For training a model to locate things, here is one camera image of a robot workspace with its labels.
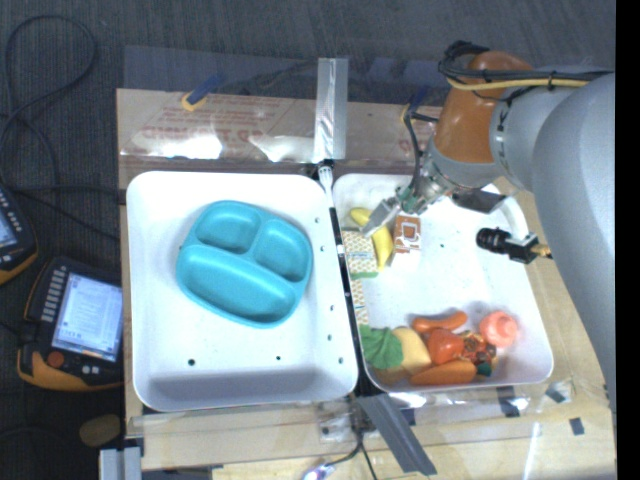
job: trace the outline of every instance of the button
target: button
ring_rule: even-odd
[[[49,352],[47,356],[47,364],[51,368],[60,368],[64,364],[64,355],[59,350]]]

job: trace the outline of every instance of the wooden table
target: wooden table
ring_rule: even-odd
[[[119,147],[129,143],[136,131],[157,118],[167,99],[162,92],[119,90],[117,93]],[[360,129],[353,116],[367,116],[371,135],[387,123],[389,115],[399,115],[392,105],[367,104],[350,108],[350,126]],[[293,114],[289,118],[298,119]],[[279,126],[286,128],[286,119]],[[394,126],[401,126],[399,120]],[[382,143],[386,137],[380,137]],[[406,152],[385,158],[385,168],[407,171]],[[356,163],[354,169],[371,168],[372,163]],[[302,164],[284,164],[285,172],[300,172]],[[247,171],[273,169],[274,164],[247,162]],[[138,173],[152,169],[225,170],[237,163],[168,161],[163,158],[120,156],[120,188],[126,189]],[[498,180],[498,187],[512,187]],[[533,197],[516,196],[530,229],[541,241]],[[130,437],[143,438],[143,471],[223,465],[211,477],[222,478],[301,478],[309,467],[324,458],[348,453],[355,440],[350,434],[323,435],[349,410],[342,402],[321,407],[313,404],[147,414],[132,384],[131,305],[126,207],[121,207],[122,270],[125,294],[125,375],[126,424]],[[437,478],[613,478],[617,450],[604,379],[580,318],[552,261],[536,260],[527,266],[531,285],[554,353],[554,371],[543,385],[514,391],[517,417],[507,417],[497,397],[471,392],[463,403],[447,405],[438,399],[433,406],[415,411],[415,435],[435,464]],[[417,478],[403,473],[384,440],[376,433],[365,437],[378,478]],[[337,467],[331,476],[371,478],[364,456]]]

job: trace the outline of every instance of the robotic arm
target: robotic arm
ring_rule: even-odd
[[[469,65],[456,68],[465,55],[473,56]],[[532,192],[602,367],[615,423],[615,73],[534,70],[465,42],[449,47],[439,68],[453,87],[434,137],[416,155],[410,184],[380,203],[363,232],[370,236],[401,210],[423,213],[442,196],[455,201],[501,176]],[[418,104],[405,112],[410,132]]]

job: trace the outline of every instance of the teal tray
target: teal tray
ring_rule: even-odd
[[[202,307],[252,327],[295,311],[313,252],[296,226],[254,205],[217,201],[191,227],[176,265],[180,289]]]

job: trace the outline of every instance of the yellow banana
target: yellow banana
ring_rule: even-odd
[[[349,215],[358,226],[362,227],[369,222],[371,210],[359,207],[352,208]],[[373,240],[373,247],[376,251],[376,258],[378,260],[378,270],[380,271],[387,264],[387,261],[393,253],[393,238],[391,237],[391,232],[387,226],[382,226],[372,235],[371,239]]]

